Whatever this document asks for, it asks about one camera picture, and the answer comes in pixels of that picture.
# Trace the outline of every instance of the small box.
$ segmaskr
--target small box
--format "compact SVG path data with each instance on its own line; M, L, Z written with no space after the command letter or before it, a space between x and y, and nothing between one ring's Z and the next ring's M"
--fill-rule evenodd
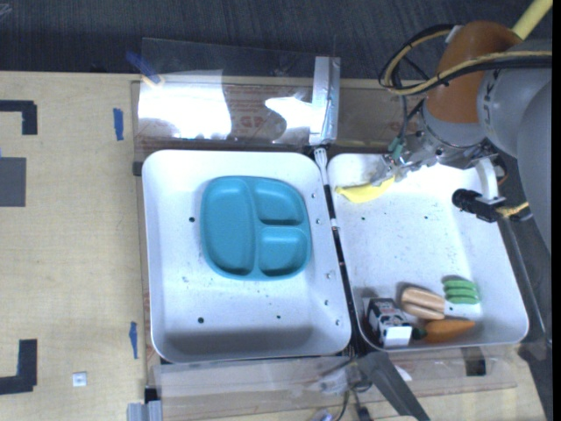
M366 318L382 347L407 346L413 328L391 298L372 298Z

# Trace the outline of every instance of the blue plate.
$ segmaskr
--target blue plate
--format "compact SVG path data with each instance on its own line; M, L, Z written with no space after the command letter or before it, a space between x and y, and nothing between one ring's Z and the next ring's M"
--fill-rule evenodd
M204 257L222 276L264 281L300 273L311 255L306 205L290 185L226 176L202 194Z

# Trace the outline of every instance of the gray square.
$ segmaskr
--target gray square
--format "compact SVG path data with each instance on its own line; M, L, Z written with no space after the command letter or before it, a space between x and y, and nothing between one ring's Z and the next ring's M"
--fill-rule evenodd
M0 206L25 207L26 158L0 158Z

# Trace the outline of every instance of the wooden table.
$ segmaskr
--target wooden table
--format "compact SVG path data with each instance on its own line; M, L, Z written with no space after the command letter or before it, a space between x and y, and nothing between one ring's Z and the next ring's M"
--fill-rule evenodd
M138 75L0 72L0 99L33 100L39 132L0 112L2 157L26 158L25 207L0 207L0 376L17 372L18 342L38 341L33 392L0 396L2 420L125 419L143 400L144 312L131 84ZM343 81L358 98L368 82ZM124 114L117 141L114 109ZM138 329L138 358L129 337ZM434 419L544 419L526 362L510 354L517 387L421 397ZM86 386L73 373L86 372ZM395 417L386 402L376 419ZM307 419L313 411L244 419ZM344 419L352 419L352 410Z

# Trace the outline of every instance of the small white square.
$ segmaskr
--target small white square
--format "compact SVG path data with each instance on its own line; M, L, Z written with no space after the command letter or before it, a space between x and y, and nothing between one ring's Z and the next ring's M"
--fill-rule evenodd
M85 387L88 385L88 373L81 371L80 373L72 374L72 385L74 387Z

